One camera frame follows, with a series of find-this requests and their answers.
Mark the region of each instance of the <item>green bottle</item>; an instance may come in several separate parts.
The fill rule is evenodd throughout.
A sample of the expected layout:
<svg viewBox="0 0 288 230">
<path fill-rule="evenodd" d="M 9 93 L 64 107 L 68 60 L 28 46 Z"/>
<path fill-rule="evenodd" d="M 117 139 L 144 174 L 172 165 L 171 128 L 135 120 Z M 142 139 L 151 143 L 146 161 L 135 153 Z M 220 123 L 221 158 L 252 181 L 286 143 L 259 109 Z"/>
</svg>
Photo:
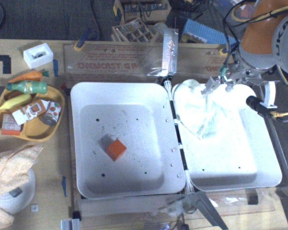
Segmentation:
<svg viewBox="0 0 288 230">
<path fill-rule="evenodd" d="M 22 81 L 19 83 L 9 82 L 6 86 L 7 90 L 18 90 L 25 94 L 46 94 L 47 93 L 47 82 L 46 81 Z"/>
</svg>

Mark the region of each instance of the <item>orange block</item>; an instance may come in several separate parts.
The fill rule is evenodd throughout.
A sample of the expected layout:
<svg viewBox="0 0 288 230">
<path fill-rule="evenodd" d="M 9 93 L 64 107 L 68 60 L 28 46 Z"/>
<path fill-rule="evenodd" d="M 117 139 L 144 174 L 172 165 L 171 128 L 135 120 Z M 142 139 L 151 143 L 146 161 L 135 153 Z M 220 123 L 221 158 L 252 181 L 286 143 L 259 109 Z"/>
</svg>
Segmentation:
<svg viewBox="0 0 288 230">
<path fill-rule="evenodd" d="M 113 141 L 107 148 L 106 154 L 112 158 L 113 161 L 116 161 L 126 150 L 126 147 L 116 139 Z"/>
</svg>

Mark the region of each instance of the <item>grey metal leg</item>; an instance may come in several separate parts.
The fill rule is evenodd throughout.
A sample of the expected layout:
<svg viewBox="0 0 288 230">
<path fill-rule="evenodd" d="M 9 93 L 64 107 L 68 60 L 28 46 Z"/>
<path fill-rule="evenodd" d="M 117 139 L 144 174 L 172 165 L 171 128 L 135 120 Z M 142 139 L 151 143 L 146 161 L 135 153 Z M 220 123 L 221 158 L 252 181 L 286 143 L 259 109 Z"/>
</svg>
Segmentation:
<svg viewBox="0 0 288 230">
<path fill-rule="evenodd" d="M 214 227 L 220 227 L 222 230 L 228 230 L 225 222 L 210 202 L 205 192 L 199 191 L 196 193 L 188 194 L 190 204 L 196 207 L 203 216 L 210 222 Z"/>
</svg>

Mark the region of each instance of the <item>white box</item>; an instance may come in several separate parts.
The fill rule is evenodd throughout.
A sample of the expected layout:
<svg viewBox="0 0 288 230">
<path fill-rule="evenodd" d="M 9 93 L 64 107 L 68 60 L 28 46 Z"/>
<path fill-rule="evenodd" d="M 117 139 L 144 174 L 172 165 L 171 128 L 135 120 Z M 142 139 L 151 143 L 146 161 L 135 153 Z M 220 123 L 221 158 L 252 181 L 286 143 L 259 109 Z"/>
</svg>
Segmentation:
<svg viewBox="0 0 288 230">
<path fill-rule="evenodd" d="M 24 60 L 30 69 L 34 69 L 53 61 L 53 52 L 44 43 L 24 51 Z"/>
</svg>

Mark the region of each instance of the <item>bottle cap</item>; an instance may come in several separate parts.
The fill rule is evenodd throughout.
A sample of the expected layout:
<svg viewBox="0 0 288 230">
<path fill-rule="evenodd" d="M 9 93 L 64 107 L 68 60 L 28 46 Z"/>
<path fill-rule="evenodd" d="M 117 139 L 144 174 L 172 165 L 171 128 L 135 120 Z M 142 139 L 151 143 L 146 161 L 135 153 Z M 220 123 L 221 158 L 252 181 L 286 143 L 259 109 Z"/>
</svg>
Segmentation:
<svg viewBox="0 0 288 230">
<path fill-rule="evenodd" d="M 12 83 L 11 82 L 8 82 L 8 84 L 6 85 L 6 89 L 12 90 Z"/>
</svg>

